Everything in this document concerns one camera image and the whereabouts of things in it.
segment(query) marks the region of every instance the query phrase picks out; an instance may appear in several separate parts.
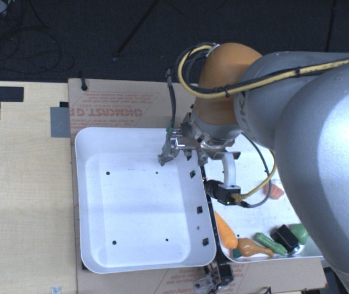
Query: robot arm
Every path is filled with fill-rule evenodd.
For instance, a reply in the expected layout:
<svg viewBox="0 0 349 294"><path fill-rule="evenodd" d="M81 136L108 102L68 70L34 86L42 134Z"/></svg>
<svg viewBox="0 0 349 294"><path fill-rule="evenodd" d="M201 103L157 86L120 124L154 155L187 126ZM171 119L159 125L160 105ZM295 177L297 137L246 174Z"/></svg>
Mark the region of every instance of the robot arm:
<svg viewBox="0 0 349 294"><path fill-rule="evenodd" d="M198 52L208 56L192 86L183 68ZM270 149L294 210L349 292L349 53L262 56L238 43L204 44L178 63L196 99L173 148L186 151L193 139L200 165L227 156L239 134Z"/></svg>

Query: dark background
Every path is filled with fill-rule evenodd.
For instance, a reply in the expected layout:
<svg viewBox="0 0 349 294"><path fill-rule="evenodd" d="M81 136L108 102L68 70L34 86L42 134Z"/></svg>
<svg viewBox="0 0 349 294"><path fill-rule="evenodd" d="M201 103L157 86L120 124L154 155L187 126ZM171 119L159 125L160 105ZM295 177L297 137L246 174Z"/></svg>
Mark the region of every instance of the dark background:
<svg viewBox="0 0 349 294"><path fill-rule="evenodd" d="M11 0L0 15L0 80L165 81L201 42L243 43L263 55L349 52L349 0L158 0L124 45L154 1Z"/></svg>

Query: black floor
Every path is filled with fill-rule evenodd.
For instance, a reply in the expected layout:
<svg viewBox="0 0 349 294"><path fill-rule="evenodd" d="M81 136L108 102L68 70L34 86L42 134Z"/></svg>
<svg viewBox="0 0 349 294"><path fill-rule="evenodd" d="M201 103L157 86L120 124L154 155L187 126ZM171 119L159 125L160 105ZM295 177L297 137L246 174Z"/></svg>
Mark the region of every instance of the black floor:
<svg viewBox="0 0 349 294"><path fill-rule="evenodd" d="M264 55L349 52L349 0L3 1L0 80L165 81L200 42L244 43Z"/></svg>

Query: orange carrot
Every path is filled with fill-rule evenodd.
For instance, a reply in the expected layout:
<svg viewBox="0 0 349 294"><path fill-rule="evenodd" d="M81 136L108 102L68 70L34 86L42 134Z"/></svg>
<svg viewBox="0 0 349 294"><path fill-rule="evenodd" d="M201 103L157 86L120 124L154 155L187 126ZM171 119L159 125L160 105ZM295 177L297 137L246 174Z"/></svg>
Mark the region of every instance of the orange carrot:
<svg viewBox="0 0 349 294"><path fill-rule="evenodd" d="M238 240L235 233L225 222L225 220L221 218L217 211L215 211L214 214L216 215L218 234L222 245L229 249L235 249L238 244Z"/></svg>

